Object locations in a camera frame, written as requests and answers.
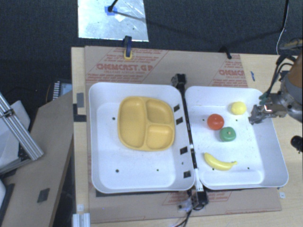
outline metal sheet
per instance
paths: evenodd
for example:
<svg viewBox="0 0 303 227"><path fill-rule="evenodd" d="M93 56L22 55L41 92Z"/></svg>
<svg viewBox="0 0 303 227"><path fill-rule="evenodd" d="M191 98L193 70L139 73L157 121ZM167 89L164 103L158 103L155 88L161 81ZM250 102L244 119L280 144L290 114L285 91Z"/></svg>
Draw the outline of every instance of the metal sheet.
<svg viewBox="0 0 303 227"><path fill-rule="evenodd" d="M113 1L78 0L79 37L148 42L143 0L119 0L108 13Z"/></svg>

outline dark background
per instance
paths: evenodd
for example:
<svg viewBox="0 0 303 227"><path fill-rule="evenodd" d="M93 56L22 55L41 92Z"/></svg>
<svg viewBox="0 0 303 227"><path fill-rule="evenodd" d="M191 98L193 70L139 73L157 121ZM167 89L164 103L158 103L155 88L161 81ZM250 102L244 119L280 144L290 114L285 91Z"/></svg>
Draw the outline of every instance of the dark background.
<svg viewBox="0 0 303 227"><path fill-rule="evenodd" d="M133 47L217 52L224 45L231 53L276 54L285 0L143 1L150 41ZM77 8L77 0L0 0L0 92L11 104L21 100L30 116L55 79L71 79L71 47L121 46L78 38ZM280 44L302 37L302 16L302 0L290 0Z"/></svg>

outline wooden table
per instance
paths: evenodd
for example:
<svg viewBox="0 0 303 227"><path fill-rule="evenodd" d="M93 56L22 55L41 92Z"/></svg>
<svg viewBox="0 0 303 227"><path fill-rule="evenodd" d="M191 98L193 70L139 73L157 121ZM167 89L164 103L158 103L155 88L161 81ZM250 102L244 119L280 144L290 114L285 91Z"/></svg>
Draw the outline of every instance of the wooden table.
<svg viewBox="0 0 303 227"><path fill-rule="evenodd" d="M77 93L85 92L85 70L84 70L84 48L72 48L72 81L73 95L76 103ZM269 87L278 56L275 55L250 55L241 54L241 61L246 75L248 86L262 92ZM273 92L277 91L280 83L277 82ZM78 114L86 114L86 105L78 108ZM188 227L216 226L216 227L285 227L301 226L303 223L303 172L302 154L298 154L290 145L290 139L294 135L302 136L302 124L287 116L285 118L273 119L276 133L285 158L289 172L287 185L279 190L285 194L281 199L282 211L261 212L236 215L192 217L189 219ZM76 177L76 203L77 213L89 212L88 197L88 160L86 143L86 123L74 123L74 144L75 144L75 177ZM174 226L183 219L169 218L158 220L128 221L116 223L92 224L93 227L154 227Z"/></svg>

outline red ball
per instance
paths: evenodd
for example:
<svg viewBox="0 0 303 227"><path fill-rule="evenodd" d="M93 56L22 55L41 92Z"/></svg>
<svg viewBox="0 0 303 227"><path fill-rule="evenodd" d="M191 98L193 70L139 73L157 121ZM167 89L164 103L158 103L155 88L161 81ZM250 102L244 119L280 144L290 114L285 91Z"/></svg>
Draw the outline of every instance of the red ball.
<svg viewBox="0 0 303 227"><path fill-rule="evenodd" d="M212 130L219 130L224 126L224 119L219 114L212 114L207 119L207 124Z"/></svg>

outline white tray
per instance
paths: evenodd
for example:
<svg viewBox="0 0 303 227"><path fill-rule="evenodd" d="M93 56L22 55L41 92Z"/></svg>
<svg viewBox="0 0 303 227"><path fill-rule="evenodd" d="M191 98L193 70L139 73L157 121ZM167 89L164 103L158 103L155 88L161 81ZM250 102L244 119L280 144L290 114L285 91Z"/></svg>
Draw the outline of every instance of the white tray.
<svg viewBox="0 0 303 227"><path fill-rule="evenodd" d="M251 88L190 87L186 91L199 178L213 190L280 187L287 183L288 172L271 119L251 125L248 121L254 104L262 93ZM233 115L233 102L247 106L243 115ZM224 127L233 127L236 139L221 142L219 131L209 129L207 118L220 114ZM221 161L237 161L229 171L213 170L204 160L208 152Z"/></svg>
<svg viewBox="0 0 303 227"><path fill-rule="evenodd" d="M163 100L173 108L175 140L163 151L146 152L124 146L118 137L117 118L120 103L128 96L146 96ZM167 85L142 85L100 82L89 90L92 181L104 193L183 191L195 181L187 126L181 94ZM180 149L187 147L187 152Z"/></svg>

